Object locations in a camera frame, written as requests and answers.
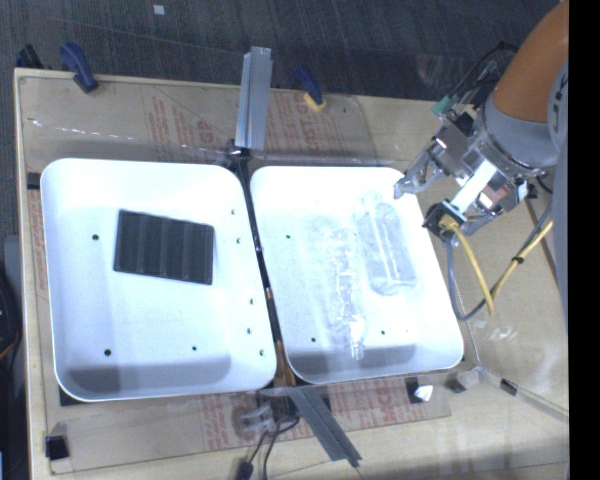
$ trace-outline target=clear plastic object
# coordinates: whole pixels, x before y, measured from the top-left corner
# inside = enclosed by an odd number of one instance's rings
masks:
[[[335,287],[337,314],[335,328],[357,361],[364,357],[364,337],[367,322],[360,307],[358,237],[349,228],[339,228],[329,236],[333,286]]]
[[[407,251],[400,215],[378,193],[362,199],[364,214],[358,220],[364,261],[371,288],[380,295],[411,289],[418,280]]]

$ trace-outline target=gray carpet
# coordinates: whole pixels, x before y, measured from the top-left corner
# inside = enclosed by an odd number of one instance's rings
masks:
[[[274,87],[298,88],[302,65],[327,92],[433,100],[498,42],[521,44],[557,2],[0,0],[0,265],[18,230],[12,69],[27,43],[54,69],[75,41],[96,73],[231,84],[250,46],[265,46]]]

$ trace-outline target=black rectangle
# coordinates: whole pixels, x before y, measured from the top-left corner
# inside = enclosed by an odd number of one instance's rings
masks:
[[[208,224],[121,210],[113,269],[211,284],[213,241]]]

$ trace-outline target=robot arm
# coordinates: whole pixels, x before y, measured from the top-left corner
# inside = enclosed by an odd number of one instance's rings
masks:
[[[484,104],[473,104],[474,89],[434,107],[442,125],[394,187],[399,198],[455,178],[455,196],[427,212],[434,234],[441,236],[440,220],[451,216],[471,235],[511,211],[529,194],[529,180],[558,164],[567,136],[568,48],[563,0],[527,37]],[[478,80],[488,75],[487,68]]]

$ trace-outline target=white tray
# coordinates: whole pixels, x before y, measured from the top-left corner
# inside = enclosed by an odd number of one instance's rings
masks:
[[[285,351],[310,383],[453,367],[463,341],[417,199],[393,199],[402,174],[377,167],[263,167],[251,181],[256,220]],[[381,194],[398,212],[417,285],[383,296],[358,261],[364,355],[354,359],[337,331],[329,278],[331,228],[356,229],[362,197]]]
[[[82,401],[255,390],[276,358],[244,193],[208,165],[62,159],[41,181],[54,365]],[[213,283],[113,270],[121,209],[209,224]]]

